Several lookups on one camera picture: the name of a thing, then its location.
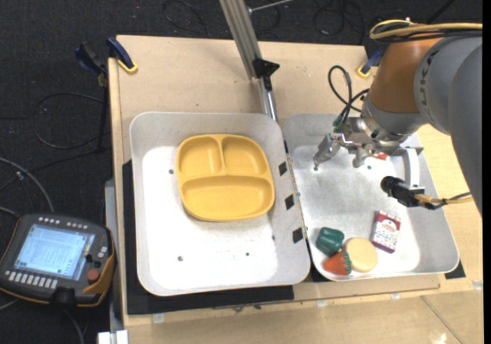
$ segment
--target cable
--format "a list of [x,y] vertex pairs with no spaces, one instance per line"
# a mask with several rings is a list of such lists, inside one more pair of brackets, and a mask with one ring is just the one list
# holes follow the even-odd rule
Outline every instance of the cable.
[[[0,152],[3,154],[3,156],[5,157],[5,162],[9,164],[10,168],[12,169],[12,172],[14,173],[14,175],[19,179],[19,180],[22,180],[21,178],[21,175],[17,173],[17,171],[15,170],[15,165],[10,161],[10,159],[7,157],[7,154],[4,152],[2,146],[0,146]],[[31,209],[34,209],[34,204],[32,203],[32,199],[31,199],[31,195],[29,194],[28,192],[28,189],[25,188],[25,185],[24,183],[22,183],[21,181],[21,187],[22,189],[24,190],[27,198],[28,198],[28,201],[29,201],[29,204],[31,205]]]
[[[28,172],[31,172],[32,173],[32,172],[36,172],[38,170],[44,170],[46,168],[52,167],[53,165],[60,164],[60,163],[63,163],[65,161],[75,160],[75,159],[77,159],[79,157],[88,156],[89,154],[94,154],[94,153],[97,153],[97,152],[94,151],[94,150],[91,150],[91,151],[88,151],[87,153],[78,154],[78,155],[73,156],[73,157],[62,158],[61,160],[56,160],[56,161],[53,161],[53,162],[51,162],[49,164],[41,165],[40,167],[34,167],[34,168],[28,170]],[[13,184],[14,181],[17,180],[17,179],[18,179],[18,176],[12,177],[3,186],[0,187],[0,191],[3,191],[6,187],[8,187],[9,185]]]
[[442,207],[444,205],[451,205],[455,203],[467,203],[467,202],[472,202],[474,199],[471,195],[471,193],[462,193],[459,195],[456,195],[455,197],[451,198],[434,198],[429,195],[419,193],[414,195],[414,198],[418,200],[421,204],[423,204],[426,207],[429,207],[431,209],[437,209],[438,207]]
[[[166,13],[166,10],[167,8],[169,7],[170,4],[172,3],[177,3],[177,4],[181,4],[181,5],[184,5],[185,7],[187,7],[197,18],[198,18],[198,22],[202,25],[203,27],[203,31],[199,31],[199,30],[196,30],[196,29],[193,29],[193,28],[188,28],[187,26],[183,26],[177,22],[175,22],[167,13]],[[184,0],[166,0],[163,2],[162,4],[162,15],[163,17],[169,21],[172,25],[176,26],[177,28],[181,28],[183,30],[186,30],[186,31],[189,31],[189,32],[192,32],[192,33],[196,33],[196,34],[199,34],[199,35],[203,35],[204,37],[207,37],[207,38],[211,38],[212,36],[210,35],[210,33],[208,32],[207,28],[206,28],[206,25],[205,23],[203,22],[203,20],[201,19],[201,16],[199,16],[198,12],[192,7],[192,5],[186,3]]]
[[1,305],[0,306],[0,311],[5,310],[7,307],[10,307],[13,304],[16,304],[18,301],[19,301],[19,299],[14,299],[14,300],[12,300],[12,301],[4,304],[4,305]]
[[[360,33],[357,45],[362,45],[366,39],[367,22],[361,6],[353,0],[334,0],[329,4],[322,5],[318,0],[313,0],[319,7],[313,15],[315,29],[329,38],[340,35],[346,27],[354,32]],[[390,2],[393,0],[377,0],[379,2]]]
[[61,309],[67,317],[70,319],[70,321],[73,323],[75,330],[77,330],[77,335],[78,339],[80,340],[81,344],[84,344],[84,335],[82,333],[82,330],[80,329],[80,326],[78,325],[77,321],[75,321],[75,318],[66,310],[66,309]]
[[50,197],[48,196],[48,193],[46,192],[46,190],[44,189],[44,187],[42,186],[41,183],[39,183],[38,179],[36,179],[34,177],[33,174],[31,174],[28,170],[24,169],[23,167],[21,167],[20,165],[17,165],[16,163],[10,161],[10,160],[6,160],[5,158],[2,158],[0,157],[0,161],[3,162],[3,163],[7,163],[15,168],[17,168],[18,170],[20,170],[22,173],[26,174],[27,176],[29,176],[31,178],[32,181],[34,181],[36,183],[36,186],[38,186],[39,190],[41,190],[41,192],[43,193],[44,195],[44,198],[46,199],[46,202],[48,202],[48,205],[49,205],[49,208],[50,208],[50,211],[51,212],[54,212],[54,207],[53,207],[53,203],[51,202],[51,199]]
[[270,2],[271,4],[267,5],[269,6],[270,8],[274,8],[275,9],[275,18],[273,19],[273,22],[270,24],[270,25],[267,25],[267,26],[260,26],[260,25],[257,25],[257,23],[254,23],[254,21],[252,20],[253,16],[254,16],[254,13],[252,11],[257,11],[259,9],[261,9],[262,7],[257,7],[257,8],[254,8],[253,10],[250,10],[251,11],[251,22],[252,22],[252,25],[255,29],[257,30],[272,30],[273,28],[275,28],[276,26],[279,25],[279,22],[281,20],[281,17],[282,17],[282,14],[277,6],[276,3],[283,3],[283,2],[286,2],[288,0],[282,0],[280,2],[275,2],[273,3],[272,0],[267,0],[268,2]]
[[47,100],[51,99],[51,98],[54,98],[54,97],[60,97],[60,96],[73,96],[73,97],[79,97],[79,98],[86,98],[88,100],[91,100],[91,101],[95,101],[95,102],[99,102],[101,104],[104,104],[104,101],[103,100],[100,100],[98,98],[95,98],[95,97],[91,97],[89,95],[86,95],[86,94],[79,94],[79,93],[55,93],[55,94],[50,94],[48,95],[47,97],[43,98],[41,101],[38,102],[38,104],[36,105],[35,109],[34,109],[34,112],[33,112],[33,115],[32,115],[32,130],[36,136],[36,138],[42,142],[43,144],[49,146],[49,147],[53,147],[55,149],[60,149],[60,150],[71,150],[71,149],[77,149],[79,147],[82,147],[82,146],[85,146],[85,145],[88,145],[89,143],[93,142],[93,141],[96,141],[97,139],[100,138],[100,135],[97,135],[96,137],[93,137],[91,138],[90,140],[88,141],[85,141],[85,142],[81,142],[79,144],[74,144],[74,145],[69,145],[69,146],[62,146],[62,145],[58,145],[58,144],[54,144],[50,141],[46,141],[37,131],[36,129],[36,114],[38,112],[38,109],[40,108],[41,105],[43,105],[44,102],[46,102]]
[[[348,86],[348,100],[345,100],[339,93],[338,91],[336,90],[336,88],[334,87],[334,84],[332,83],[332,73],[334,72],[334,70],[340,70],[343,75],[344,75],[344,79],[346,80],[346,85]],[[341,111],[341,113],[338,115],[338,117],[336,117],[336,119],[334,120],[334,127],[335,129],[337,127],[339,127],[341,124],[345,123],[346,120],[348,119],[348,116],[350,114],[350,110],[353,109],[357,112],[361,112],[361,109],[357,108],[357,107],[354,107],[353,106],[353,103],[358,99],[358,98],[361,98],[364,94],[368,93],[370,89],[365,89],[363,91],[360,91],[358,92],[355,96],[353,96],[353,91],[352,91],[352,86],[351,86],[351,78],[350,78],[350,75],[349,73],[344,69],[342,68],[342,66],[340,65],[334,65],[331,67],[331,69],[329,70],[328,72],[328,82],[329,82],[329,86],[331,87],[331,90],[333,91],[333,93],[336,95],[336,97],[345,104],[343,110]]]
[[401,23],[401,21],[389,21],[387,23],[381,22],[376,24],[369,33],[371,39],[379,41],[383,38],[392,38],[395,41],[407,41],[409,39],[427,39],[434,38],[436,36],[448,36],[451,34],[461,33],[479,33],[482,34],[482,23],[439,23],[436,25],[415,25],[411,24],[403,28],[390,29],[391,23]]
[[20,214],[16,213],[15,211],[10,210],[10,209],[7,209],[6,207],[1,207],[1,206],[0,206],[0,212],[4,212],[4,213],[7,213],[7,214],[10,214],[15,219],[18,219],[21,216]]

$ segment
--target yellow cable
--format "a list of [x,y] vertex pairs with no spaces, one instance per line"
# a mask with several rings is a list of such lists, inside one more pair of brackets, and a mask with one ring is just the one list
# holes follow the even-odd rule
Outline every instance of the yellow cable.
[[414,198],[417,199],[421,203],[443,203],[445,205],[450,205],[452,203],[467,203],[467,202],[471,202],[473,200],[473,198],[471,196],[453,200],[452,198],[449,198],[449,199],[433,198],[433,197],[430,197],[429,195],[425,195],[423,193],[416,194],[414,196]]
[[482,23],[439,23],[436,25],[410,25],[405,28],[395,28],[390,31],[383,31],[381,33],[373,33],[373,29],[370,32],[370,38],[377,40],[380,38],[392,37],[394,35],[406,35],[410,33],[422,33],[425,31],[437,31],[437,30],[483,30]]
[[385,26],[385,25],[389,25],[391,23],[405,23],[406,25],[408,26],[411,26],[411,25],[414,25],[413,22],[411,22],[410,20],[405,20],[405,19],[388,19],[386,21],[381,21],[379,23],[377,23],[373,28],[371,28],[370,30],[370,34],[372,34],[375,30],[377,30],[379,27],[381,26]]

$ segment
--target gray tray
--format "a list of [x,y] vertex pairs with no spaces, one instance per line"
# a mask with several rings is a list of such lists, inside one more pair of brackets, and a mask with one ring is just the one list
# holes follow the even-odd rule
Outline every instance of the gray tray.
[[[275,183],[266,214],[226,223],[191,217],[176,177],[182,141],[200,134],[239,134],[264,150]],[[294,198],[279,125],[264,114],[147,112],[130,126],[137,272],[157,296],[292,285],[310,271],[302,215]],[[293,200],[290,206],[285,201]]]
[[[407,276],[423,273],[445,273],[455,269],[459,254],[443,209],[406,208],[388,197],[380,183],[385,176],[404,179],[404,164],[400,157],[389,160],[368,158],[366,164],[353,168],[354,155],[340,149],[331,160],[314,170],[312,158],[322,138],[332,132],[336,114],[300,114],[285,123],[285,140],[292,158],[300,203],[307,229],[312,261],[318,272],[334,281],[374,277]],[[417,135],[404,146],[419,147]],[[430,176],[424,153],[419,155],[420,184],[426,194],[437,192]],[[371,236],[376,210],[401,218],[400,238],[394,253],[377,250],[379,262],[369,273],[353,272],[339,276],[325,271],[326,259],[315,246],[318,231],[332,227],[350,237]]]

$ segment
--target black carpet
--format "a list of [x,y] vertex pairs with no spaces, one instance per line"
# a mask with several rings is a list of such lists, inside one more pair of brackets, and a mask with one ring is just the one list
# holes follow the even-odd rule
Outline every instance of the black carpet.
[[[376,45],[374,23],[482,22],[483,0],[294,0],[253,12],[259,40]],[[248,0],[250,8],[269,4]],[[109,127],[95,151],[103,88],[76,61],[88,41],[102,57],[111,35],[232,38],[217,0],[2,0],[0,3],[0,157],[29,170],[57,212],[101,222],[104,183],[112,176]],[[16,213],[47,211],[36,185],[0,162],[0,207]],[[0,252],[15,221],[0,211]],[[0,342],[77,342],[69,318],[49,306],[0,293]],[[107,302],[74,317],[86,343],[109,330]]]

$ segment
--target yellow plastic tray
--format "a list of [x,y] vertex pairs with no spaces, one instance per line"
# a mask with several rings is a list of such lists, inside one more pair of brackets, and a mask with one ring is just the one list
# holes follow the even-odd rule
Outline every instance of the yellow plastic tray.
[[190,137],[179,146],[176,160],[183,206],[198,219],[245,220],[267,213],[275,202],[266,155],[248,137]]

